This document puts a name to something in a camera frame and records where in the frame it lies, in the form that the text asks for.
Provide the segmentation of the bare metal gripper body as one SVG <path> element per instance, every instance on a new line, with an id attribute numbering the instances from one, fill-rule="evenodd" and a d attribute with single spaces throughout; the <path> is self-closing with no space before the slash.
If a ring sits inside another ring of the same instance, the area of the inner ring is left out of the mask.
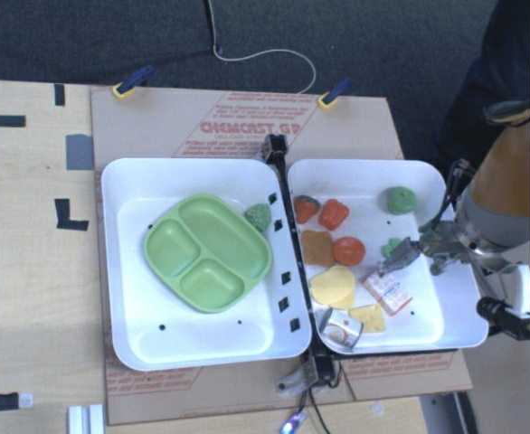
<path id="1" fill-rule="evenodd" d="M 493 242 L 471 222 L 441 221 L 420 228 L 421 251 L 431 258 L 431 273 L 440 275 L 450 264 L 469 264 L 476 275 L 509 273 L 515 264 L 504 258 L 507 247 Z"/>

